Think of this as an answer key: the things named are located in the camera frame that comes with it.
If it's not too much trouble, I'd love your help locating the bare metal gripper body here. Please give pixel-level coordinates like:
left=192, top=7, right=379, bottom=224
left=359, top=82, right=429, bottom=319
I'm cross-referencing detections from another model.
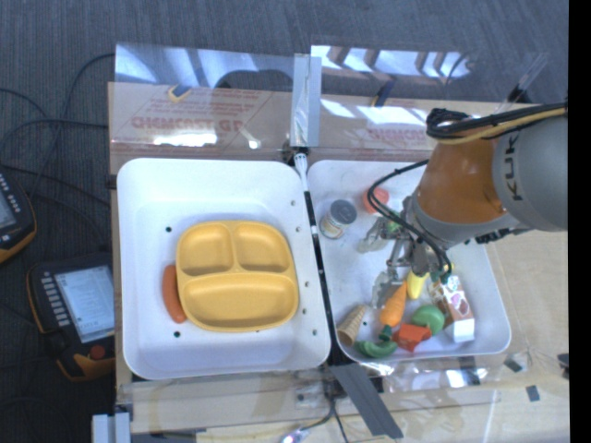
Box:
left=385, top=197, right=452, bottom=279

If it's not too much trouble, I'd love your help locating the orange carrot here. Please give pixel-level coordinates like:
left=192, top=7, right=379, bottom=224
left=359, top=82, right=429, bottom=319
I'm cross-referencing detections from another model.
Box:
left=378, top=280, right=409, bottom=341

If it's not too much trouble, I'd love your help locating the yellow banana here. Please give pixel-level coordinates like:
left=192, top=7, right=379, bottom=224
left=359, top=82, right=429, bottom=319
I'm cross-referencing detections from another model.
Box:
left=405, top=269, right=428, bottom=301

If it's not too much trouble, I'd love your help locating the white plastic tray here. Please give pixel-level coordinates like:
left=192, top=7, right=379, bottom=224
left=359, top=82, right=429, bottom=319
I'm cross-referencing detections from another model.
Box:
left=307, top=159, right=513, bottom=365
left=115, top=157, right=332, bottom=381

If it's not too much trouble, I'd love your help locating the small can with grey lid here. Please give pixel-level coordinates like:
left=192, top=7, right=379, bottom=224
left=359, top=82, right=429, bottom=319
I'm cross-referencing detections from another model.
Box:
left=319, top=198, right=358, bottom=240

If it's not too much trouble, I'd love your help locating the orange round toy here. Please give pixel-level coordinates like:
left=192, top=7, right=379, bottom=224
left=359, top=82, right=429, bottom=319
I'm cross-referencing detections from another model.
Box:
left=362, top=186, right=391, bottom=214

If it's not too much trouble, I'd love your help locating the tan ice cream cone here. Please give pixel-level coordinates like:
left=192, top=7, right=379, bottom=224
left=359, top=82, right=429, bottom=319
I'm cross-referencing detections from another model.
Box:
left=336, top=305, right=368, bottom=347

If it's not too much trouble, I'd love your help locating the red carton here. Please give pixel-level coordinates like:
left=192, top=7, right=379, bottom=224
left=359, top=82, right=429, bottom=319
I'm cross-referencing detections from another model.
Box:
left=392, top=323, right=433, bottom=353

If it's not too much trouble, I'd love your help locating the green round toy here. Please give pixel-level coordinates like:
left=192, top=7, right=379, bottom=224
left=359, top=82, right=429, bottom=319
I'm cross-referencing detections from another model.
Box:
left=410, top=304, right=446, bottom=337

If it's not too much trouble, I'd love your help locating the green pea pod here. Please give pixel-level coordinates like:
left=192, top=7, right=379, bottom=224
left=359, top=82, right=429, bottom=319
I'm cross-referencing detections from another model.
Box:
left=354, top=338, right=399, bottom=359

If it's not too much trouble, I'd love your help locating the white printed carton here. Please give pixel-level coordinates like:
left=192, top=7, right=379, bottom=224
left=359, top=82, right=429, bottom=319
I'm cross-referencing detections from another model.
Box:
left=428, top=274, right=476, bottom=344

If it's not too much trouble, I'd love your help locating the yellow divided plate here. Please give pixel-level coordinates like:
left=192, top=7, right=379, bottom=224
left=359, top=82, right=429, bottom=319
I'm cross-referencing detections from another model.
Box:
left=175, top=220, right=300, bottom=332

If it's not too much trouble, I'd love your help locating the orange sausage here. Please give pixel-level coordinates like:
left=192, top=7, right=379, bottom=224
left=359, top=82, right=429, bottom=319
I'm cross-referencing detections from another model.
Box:
left=161, top=264, right=188, bottom=325

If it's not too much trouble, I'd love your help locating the black block with thin wires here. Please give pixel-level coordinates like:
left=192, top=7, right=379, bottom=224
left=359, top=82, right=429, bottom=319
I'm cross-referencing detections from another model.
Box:
left=280, top=141, right=311, bottom=162

